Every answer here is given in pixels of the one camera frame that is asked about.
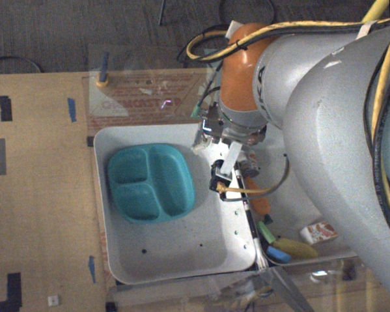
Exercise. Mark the dull grey metal gripper finger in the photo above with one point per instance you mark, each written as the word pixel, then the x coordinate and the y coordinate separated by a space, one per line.
pixel 200 144

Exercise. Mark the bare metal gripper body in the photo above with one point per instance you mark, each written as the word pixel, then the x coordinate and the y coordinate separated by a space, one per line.
pixel 214 121

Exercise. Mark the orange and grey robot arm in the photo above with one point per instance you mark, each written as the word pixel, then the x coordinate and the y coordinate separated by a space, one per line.
pixel 313 119

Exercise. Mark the green divided plate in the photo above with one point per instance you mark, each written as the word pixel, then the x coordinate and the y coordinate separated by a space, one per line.
pixel 151 183

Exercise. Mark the brown cardboard board red print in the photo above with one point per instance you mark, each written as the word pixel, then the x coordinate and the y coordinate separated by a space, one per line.
pixel 140 102

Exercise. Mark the orange carrot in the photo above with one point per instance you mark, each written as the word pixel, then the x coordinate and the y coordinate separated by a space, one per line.
pixel 258 202

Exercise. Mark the white plastic tray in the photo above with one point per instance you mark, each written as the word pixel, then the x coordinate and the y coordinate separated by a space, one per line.
pixel 292 212
pixel 173 244

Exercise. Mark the green rectangular block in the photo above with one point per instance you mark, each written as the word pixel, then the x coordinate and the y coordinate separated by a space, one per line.
pixel 266 232

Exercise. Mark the blue rounded block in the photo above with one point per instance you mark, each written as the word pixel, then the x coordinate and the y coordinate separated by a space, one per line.
pixel 278 254

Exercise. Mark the yellow banana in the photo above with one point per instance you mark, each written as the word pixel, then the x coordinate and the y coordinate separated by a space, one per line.
pixel 296 248

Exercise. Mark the white carton red print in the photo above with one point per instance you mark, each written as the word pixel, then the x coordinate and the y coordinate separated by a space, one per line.
pixel 319 232

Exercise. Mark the black cylinder on white bracket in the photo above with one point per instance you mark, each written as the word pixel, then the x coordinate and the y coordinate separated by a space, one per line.
pixel 219 180

